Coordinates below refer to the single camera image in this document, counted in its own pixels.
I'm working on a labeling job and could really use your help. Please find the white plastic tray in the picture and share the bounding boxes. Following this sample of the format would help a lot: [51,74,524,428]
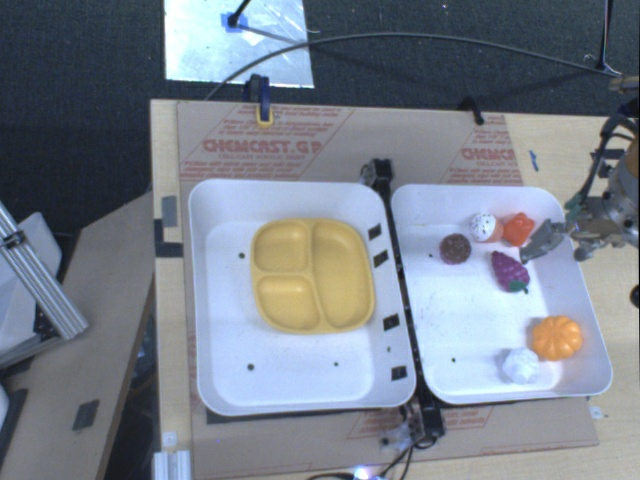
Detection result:
[187,178,418,417]
[389,183,615,406]

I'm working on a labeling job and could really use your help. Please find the yellow divided plate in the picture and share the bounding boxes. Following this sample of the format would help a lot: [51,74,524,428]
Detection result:
[249,217,378,336]

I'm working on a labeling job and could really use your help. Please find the white speckled cupcake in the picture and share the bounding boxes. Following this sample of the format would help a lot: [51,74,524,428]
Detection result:
[469,212,504,244]

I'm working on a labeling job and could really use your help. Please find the brown cardboard board red print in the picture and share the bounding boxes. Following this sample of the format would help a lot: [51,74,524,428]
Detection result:
[175,100,601,480]

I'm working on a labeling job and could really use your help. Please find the orange red pepper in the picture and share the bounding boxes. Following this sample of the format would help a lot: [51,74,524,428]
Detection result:
[501,211,536,247]

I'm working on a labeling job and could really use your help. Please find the brown doughnut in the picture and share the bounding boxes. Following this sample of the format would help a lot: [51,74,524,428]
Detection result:
[439,232,473,266]

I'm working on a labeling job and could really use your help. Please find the thin black rod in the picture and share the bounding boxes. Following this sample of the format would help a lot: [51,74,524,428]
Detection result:
[374,180,437,422]

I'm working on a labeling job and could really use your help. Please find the orange pumpkin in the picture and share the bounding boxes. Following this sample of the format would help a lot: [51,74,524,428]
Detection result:
[530,315,584,363]

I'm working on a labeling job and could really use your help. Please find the white cauliflower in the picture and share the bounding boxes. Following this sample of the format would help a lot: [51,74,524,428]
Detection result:
[500,346,542,385]

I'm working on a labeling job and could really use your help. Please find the purple grapes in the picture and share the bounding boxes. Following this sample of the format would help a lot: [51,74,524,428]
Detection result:
[490,250,531,295]

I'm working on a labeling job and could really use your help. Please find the black block with thin wires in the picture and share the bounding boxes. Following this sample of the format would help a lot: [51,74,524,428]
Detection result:
[413,401,447,442]
[360,157,397,190]

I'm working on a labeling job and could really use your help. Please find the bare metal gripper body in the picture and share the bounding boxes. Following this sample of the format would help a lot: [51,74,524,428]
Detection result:
[565,195,640,250]

